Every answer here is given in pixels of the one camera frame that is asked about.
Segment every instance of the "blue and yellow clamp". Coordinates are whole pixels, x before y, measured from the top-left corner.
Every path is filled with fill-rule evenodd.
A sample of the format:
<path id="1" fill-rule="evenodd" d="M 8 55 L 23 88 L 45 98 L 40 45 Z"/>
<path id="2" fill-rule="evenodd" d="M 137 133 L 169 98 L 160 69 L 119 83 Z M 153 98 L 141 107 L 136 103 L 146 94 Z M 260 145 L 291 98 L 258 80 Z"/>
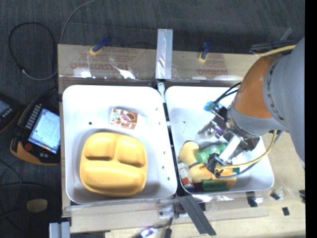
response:
<path id="1" fill-rule="evenodd" d="M 90 53 L 95 56 L 96 54 L 101 52 L 101 50 L 103 50 L 103 47 L 107 46 L 111 41 L 112 41 L 112 38 L 110 36 L 103 38 L 96 45 L 90 48 Z"/>
<path id="2" fill-rule="evenodd" d="M 208 52 L 211 48 L 211 41 L 208 40 L 206 43 L 204 43 L 203 47 L 201 48 L 201 52 L 199 54 L 199 61 L 206 61 Z"/>

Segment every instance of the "screen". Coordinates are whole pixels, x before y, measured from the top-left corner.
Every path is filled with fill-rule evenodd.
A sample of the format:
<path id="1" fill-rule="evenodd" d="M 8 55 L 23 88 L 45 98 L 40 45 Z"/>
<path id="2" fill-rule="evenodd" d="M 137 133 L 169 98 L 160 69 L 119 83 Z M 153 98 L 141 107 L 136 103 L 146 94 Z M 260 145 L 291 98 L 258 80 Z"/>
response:
<path id="1" fill-rule="evenodd" d="M 7 103 L 0 100 L 0 114 L 10 107 Z"/>
<path id="2" fill-rule="evenodd" d="M 47 109 L 42 109 L 29 141 L 52 153 L 57 153 L 60 145 L 59 128 L 59 116 Z"/>

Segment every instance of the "duct tape strip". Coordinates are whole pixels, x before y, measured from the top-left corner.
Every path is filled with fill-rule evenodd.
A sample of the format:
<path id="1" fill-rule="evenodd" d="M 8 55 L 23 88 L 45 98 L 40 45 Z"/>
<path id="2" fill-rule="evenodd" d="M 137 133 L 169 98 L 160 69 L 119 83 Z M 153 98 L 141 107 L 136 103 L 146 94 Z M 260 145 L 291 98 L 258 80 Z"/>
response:
<path id="1" fill-rule="evenodd" d="M 171 79 L 172 76 L 173 30 L 158 30 L 156 79 Z"/>

